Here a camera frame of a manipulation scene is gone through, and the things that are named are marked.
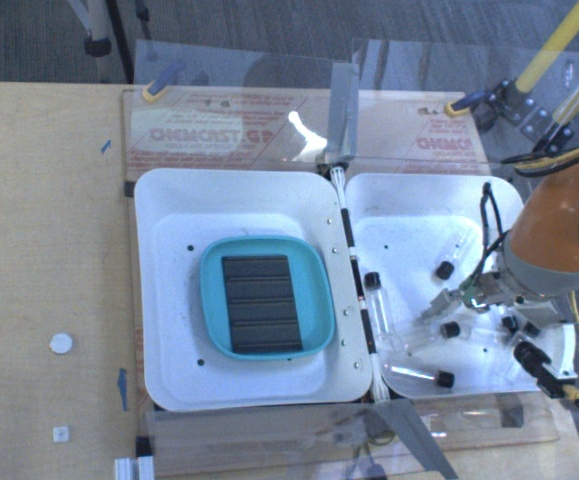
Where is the brown cardboard board red print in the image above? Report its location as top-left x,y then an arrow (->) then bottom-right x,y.
120,86 -> 561,445

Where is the white plastic tray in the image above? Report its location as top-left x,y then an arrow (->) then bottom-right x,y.
343,171 -> 578,401
133,167 -> 375,414

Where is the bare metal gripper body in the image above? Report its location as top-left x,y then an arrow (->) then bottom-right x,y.
462,269 -> 522,315

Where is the white round disc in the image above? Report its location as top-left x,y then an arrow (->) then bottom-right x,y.
48,332 -> 75,356

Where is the yellow pole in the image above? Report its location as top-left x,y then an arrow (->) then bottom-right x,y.
513,0 -> 579,95

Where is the black ribbed rectangular block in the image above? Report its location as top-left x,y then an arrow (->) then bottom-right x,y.
220,253 -> 305,355

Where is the grey and black tripod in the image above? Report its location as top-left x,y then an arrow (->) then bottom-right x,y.
18,0 -> 153,85

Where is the blue plate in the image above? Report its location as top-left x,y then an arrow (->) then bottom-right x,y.
198,234 -> 337,362

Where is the thin black and white rod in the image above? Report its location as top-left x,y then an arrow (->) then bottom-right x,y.
329,165 -> 393,405

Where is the black cylinder on white bracket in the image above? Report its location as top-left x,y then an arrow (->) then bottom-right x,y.
511,299 -> 579,400

